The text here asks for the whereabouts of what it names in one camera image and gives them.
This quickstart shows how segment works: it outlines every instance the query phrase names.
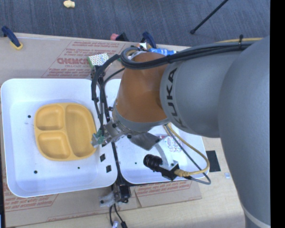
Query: yellow cable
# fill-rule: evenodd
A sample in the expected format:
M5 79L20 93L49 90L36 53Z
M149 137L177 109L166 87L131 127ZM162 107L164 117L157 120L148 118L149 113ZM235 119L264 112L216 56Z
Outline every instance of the yellow cable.
M263 38L243 38L242 41L255 41L255 40L261 40ZM231 40L223 40L218 41L216 43L225 43L225 42L238 42L238 39L231 39Z
M194 148L193 146L191 146L190 144L188 144L183 138L181 138L171 127L171 123L168 123L166 125L166 127L176 136L178 137L185 145L187 145L189 148L191 148L192 150L194 150L196 153L198 153L207 163L207 166L200 170L200 171L184 171L182 169L177 169L174 174L178 175L179 177L188 177L191 175L196 175L196 174L200 174L200 173L204 173L209 167L210 167L210 163L208 161L208 159L196 148Z

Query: metal bracket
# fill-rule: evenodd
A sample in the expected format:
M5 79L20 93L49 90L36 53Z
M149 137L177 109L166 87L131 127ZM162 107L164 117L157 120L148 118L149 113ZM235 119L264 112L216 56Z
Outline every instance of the metal bracket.
M167 137L160 140L157 144L155 144L155 148L157 149L157 151L160 153L161 158L162 158L162 167L170 170L172 166L174 166L174 160L172 158L171 152L168 148L167 145L167 141L166 141Z
M110 142L116 142L124 135L131 133L130 130L126 129L120 122L113 122L110 120L104 125L104 135L101 136L101 131L93 134L91 144L97 147L99 144L108 144Z
M133 134L129 138L129 140L132 143L136 144L137 146L143 148L144 150L149 151L161 139L151 133L146 132L146 133Z
M115 182L113 184L113 190L105 196L98 197L100 207L112 206L116 202L127 203L128 199L131 197L131 191L127 185L117 185Z

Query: black clip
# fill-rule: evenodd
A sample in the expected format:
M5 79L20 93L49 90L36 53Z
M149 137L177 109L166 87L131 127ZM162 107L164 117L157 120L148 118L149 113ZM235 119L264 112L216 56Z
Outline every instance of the black clip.
M119 35L118 37L116 37L115 40L118 40L118 41L129 41L128 37L126 36L126 34L124 32L121 35Z
M172 63L172 62L171 62L171 57L170 57L170 55L165 56L165 58L166 58L166 61L167 61L169 64Z
M241 50L242 49L242 39L244 38L243 35L239 36L239 41L238 41L238 48Z
M10 44L17 50L21 50L23 47L23 44L18 40L18 38L15 36L14 32L10 30L7 26L2 27L2 31L4 33L4 36L7 36L10 39Z

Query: white tray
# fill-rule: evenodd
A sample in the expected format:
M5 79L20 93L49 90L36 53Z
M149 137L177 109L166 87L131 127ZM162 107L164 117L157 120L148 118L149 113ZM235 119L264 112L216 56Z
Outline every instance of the white tray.
M81 160L52 161L42 156L35 140L34 114L42 105L57 102L84 105L99 128L88 79L10 79L1 87L7 184L19 197L107 187L117 178L111 145ZM100 161L102 154L105 160Z
M108 106L113 106L120 79L106 84ZM92 156L75 161L51 161L39 152L34 132L34 113L42 105L58 102L74 102L87 107L99 121L91 100L91 81L87 79L10 79L1 87L3 139L8 187L19 197L34 197L69 191L110 186L116 181L117 167L110 144L97 149ZM202 138L174 128L188 143L206 155ZM162 126L150 133L166 135ZM160 156L155 148L146 151L127 138L116 142L122 176L132 184L169 181L159 172L153 172L143 164L147 154ZM194 161L204 169L206 162L189 147L184 146ZM198 171L183 151L171 152L174 160L185 171ZM194 175L202 178L203 174Z

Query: yellow object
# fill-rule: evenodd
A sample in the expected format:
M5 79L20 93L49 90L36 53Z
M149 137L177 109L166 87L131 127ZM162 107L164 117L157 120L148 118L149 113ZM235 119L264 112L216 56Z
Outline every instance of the yellow object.
M34 118L40 153L53 161L87 158L96 148L91 144L96 127L91 112L77 103L47 104Z
M256 37L256 38L243 38L242 41L257 41L257 40L261 40L263 38L259 38L259 37ZM231 40L222 40L222 41L218 41L216 43L227 43L227 42L238 42L239 39L231 39Z
M63 5L67 8L74 8L75 7L75 2L71 0L66 0L63 2Z
M210 167L210 163L208 161L208 159L196 148L194 148L193 146L191 146L190 144L188 144L184 139L182 139L171 127L171 123L168 123L167 125L164 126L165 129L168 128L176 137L178 137L185 145L187 145L189 148L191 148L192 150L194 150L196 153L198 153L206 162L207 166L200 170L200 171L184 171L182 169L177 169L174 174L179 176L179 177L188 177L191 175L196 175L196 174L200 174L200 173L204 173L206 170L208 170L208 168Z
M21 50L23 48L23 44L21 42L20 43L20 46L17 47L14 43L12 43L11 41L9 42L11 44L12 47L14 47L16 50Z

